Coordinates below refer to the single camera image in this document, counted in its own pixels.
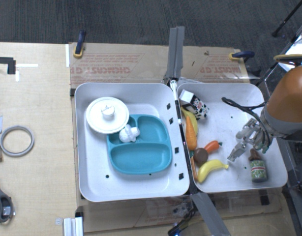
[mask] yellow banana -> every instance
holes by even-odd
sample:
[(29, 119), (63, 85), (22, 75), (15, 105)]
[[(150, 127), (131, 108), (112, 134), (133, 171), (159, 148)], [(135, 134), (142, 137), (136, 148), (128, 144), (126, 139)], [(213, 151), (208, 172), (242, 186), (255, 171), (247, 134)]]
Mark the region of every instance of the yellow banana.
[(229, 167), (228, 164), (223, 164), (218, 159), (212, 159), (210, 161), (207, 161), (199, 168), (199, 171), (197, 173), (198, 182), (200, 183), (203, 182), (211, 171), (221, 168), (227, 169), (228, 167)]
[(197, 135), (198, 134), (198, 123), (197, 123), (197, 119), (196, 119), (195, 115), (183, 107), (181, 107), (181, 111), (182, 111), (183, 115), (185, 116), (185, 118), (187, 116), (189, 116), (191, 124), (194, 127), (195, 133)]

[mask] toy carrot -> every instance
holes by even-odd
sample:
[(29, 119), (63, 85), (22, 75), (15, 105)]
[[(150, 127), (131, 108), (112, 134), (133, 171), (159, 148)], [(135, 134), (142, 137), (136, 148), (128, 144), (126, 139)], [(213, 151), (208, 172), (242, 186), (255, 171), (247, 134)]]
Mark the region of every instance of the toy carrot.
[(214, 150), (217, 150), (222, 145), (222, 142), (216, 140), (209, 142), (204, 149), (211, 154)]
[[(197, 147), (197, 136), (189, 116), (186, 117), (186, 143), (189, 152), (194, 151)], [(194, 177), (194, 180), (197, 181), (198, 177), (197, 177), (193, 156), (190, 158), (190, 163), (191, 163), (192, 175)]]

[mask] white pot lid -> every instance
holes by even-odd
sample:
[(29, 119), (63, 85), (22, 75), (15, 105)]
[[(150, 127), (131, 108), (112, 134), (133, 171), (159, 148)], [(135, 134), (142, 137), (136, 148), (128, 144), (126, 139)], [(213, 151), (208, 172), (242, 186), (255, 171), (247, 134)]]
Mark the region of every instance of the white pot lid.
[(101, 97), (87, 108), (87, 122), (96, 132), (113, 134), (122, 130), (129, 120), (129, 110), (120, 100), (113, 97)]

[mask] gray carpet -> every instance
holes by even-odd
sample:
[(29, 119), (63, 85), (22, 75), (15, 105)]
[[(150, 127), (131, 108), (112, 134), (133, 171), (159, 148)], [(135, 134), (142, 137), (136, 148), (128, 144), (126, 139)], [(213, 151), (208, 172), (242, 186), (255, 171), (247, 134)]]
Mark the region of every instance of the gray carpet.
[(264, 73), (302, 25), (300, 0), (0, 0), (0, 42), (86, 42), (168, 45), (185, 26), (184, 46), (254, 51), (246, 64)]

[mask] blue plate compartment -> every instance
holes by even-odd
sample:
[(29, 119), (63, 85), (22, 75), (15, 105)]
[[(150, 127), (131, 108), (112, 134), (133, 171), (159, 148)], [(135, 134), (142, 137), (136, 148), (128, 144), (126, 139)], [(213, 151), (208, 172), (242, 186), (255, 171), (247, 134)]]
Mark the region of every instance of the blue plate compartment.
[(151, 115), (130, 115), (128, 124), (138, 127), (135, 142), (123, 143), (119, 132), (107, 135), (107, 149), (113, 167), (124, 174), (152, 174), (172, 161), (172, 147), (163, 121)]

